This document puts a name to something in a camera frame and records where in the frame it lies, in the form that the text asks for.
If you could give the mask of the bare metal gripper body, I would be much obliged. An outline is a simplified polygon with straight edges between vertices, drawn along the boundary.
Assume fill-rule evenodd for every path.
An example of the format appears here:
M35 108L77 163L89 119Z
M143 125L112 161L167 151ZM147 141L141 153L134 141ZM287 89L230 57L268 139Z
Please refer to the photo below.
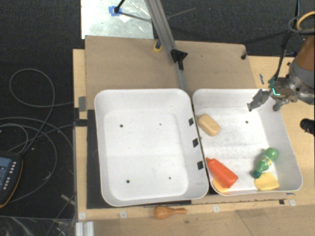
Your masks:
M273 76L269 80L269 89L270 96L275 100L276 105L297 101L302 101L308 105L315 103L314 89L292 75L277 79Z

